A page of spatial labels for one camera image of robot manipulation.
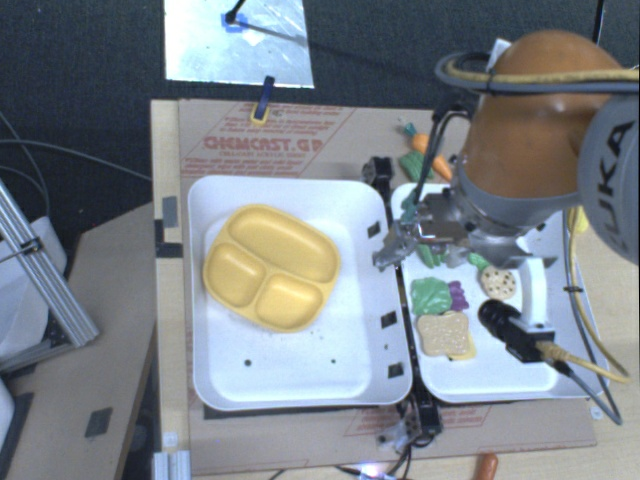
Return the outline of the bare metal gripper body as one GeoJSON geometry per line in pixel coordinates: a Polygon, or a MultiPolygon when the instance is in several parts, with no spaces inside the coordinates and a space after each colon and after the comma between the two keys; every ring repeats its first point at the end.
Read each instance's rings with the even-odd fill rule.
{"type": "Polygon", "coordinates": [[[418,204],[416,218],[421,244],[466,248],[499,268],[515,268],[531,256],[518,242],[521,229],[489,217],[461,190],[428,193],[418,204]]]}

